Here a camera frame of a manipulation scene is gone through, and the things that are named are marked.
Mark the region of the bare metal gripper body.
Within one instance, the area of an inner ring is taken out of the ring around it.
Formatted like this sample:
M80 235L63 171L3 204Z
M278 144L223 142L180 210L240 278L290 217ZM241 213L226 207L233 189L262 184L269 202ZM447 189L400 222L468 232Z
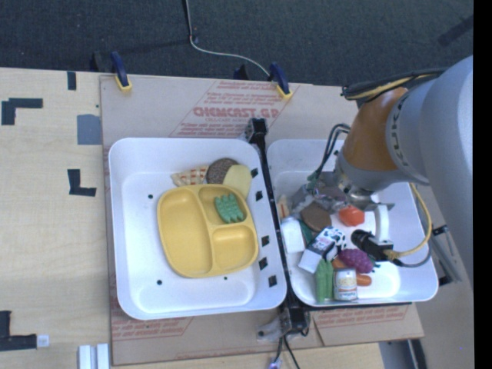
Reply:
M361 211L375 211L380 206L391 210L394 203L376 202L373 199L374 192L367 191L341 180L335 172L313 172L303 184L291 196L291 210L300 212L311 204L320 205L328 212L340 211L347 206L354 206Z

